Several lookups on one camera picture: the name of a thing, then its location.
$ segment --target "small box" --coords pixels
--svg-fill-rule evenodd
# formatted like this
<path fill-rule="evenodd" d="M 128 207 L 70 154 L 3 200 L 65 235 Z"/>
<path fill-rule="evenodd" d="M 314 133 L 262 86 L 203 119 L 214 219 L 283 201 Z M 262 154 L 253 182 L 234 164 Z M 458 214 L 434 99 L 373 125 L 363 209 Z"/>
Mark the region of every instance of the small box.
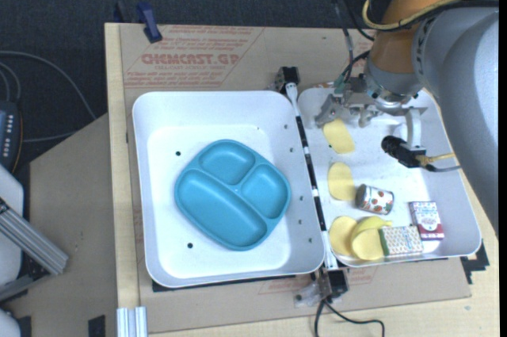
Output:
<path fill-rule="evenodd" d="M 379 234 L 386 257 L 423 252 L 424 247 L 416 226 L 384 227 L 379 230 Z"/>
<path fill-rule="evenodd" d="M 421 239 L 427 241 L 444 238 L 444 229 L 434 201 L 411 201 L 410 214 Z"/>

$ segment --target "red and white box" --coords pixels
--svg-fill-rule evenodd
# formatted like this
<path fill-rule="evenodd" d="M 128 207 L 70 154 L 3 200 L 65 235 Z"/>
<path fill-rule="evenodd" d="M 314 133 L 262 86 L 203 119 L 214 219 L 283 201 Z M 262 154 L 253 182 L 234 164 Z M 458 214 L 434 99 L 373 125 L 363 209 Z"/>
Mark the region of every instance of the red and white box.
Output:
<path fill-rule="evenodd" d="M 414 224 L 417 225 L 421 239 L 443 239 L 444 229 L 440 222 L 436 202 L 434 201 L 411 201 L 410 214 Z"/>

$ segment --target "white can with red pattern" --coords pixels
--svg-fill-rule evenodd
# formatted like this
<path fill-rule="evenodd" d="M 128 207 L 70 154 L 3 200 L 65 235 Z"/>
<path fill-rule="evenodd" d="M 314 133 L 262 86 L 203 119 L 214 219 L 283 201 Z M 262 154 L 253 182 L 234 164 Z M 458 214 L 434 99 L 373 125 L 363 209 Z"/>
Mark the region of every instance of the white can with red pattern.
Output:
<path fill-rule="evenodd" d="M 356 192 L 356 207 L 367 212 L 388 214 L 393 209 L 395 195 L 384 190 L 362 184 Z"/>

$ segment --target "blue clamp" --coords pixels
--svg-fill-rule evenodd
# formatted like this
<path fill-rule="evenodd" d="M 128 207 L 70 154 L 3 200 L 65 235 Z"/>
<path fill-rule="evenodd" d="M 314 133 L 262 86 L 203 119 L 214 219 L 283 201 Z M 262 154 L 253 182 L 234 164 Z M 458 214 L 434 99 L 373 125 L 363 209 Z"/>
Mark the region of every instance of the blue clamp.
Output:
<path fill-rule="evenodd" d="M 148 40 L 151 43 L 161 41 L 162 34 L 160 33 L 160 31 L 158 31 L 157 23 L 155 22 L 153 8 L 151 7 L 151 4 L 148 2 L 139 2 L 137 4 L 136 9 L 137 14 L 139 16 L 139 21 L 146 24 L 144 33 L 148 37 Z"/>

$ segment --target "blue plate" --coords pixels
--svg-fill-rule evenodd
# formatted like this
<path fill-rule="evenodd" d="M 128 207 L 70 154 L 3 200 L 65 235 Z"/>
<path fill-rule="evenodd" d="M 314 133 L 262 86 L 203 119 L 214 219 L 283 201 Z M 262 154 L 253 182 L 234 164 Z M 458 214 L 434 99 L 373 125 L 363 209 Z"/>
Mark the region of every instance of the blue plate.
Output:
<path fill-rule="evenodd" d="M 200 151 L 177 178 L 176 205 L 204 234 L 236 251 L 262 243 L 291 200 L 287 179 L 238 141 Z"/>

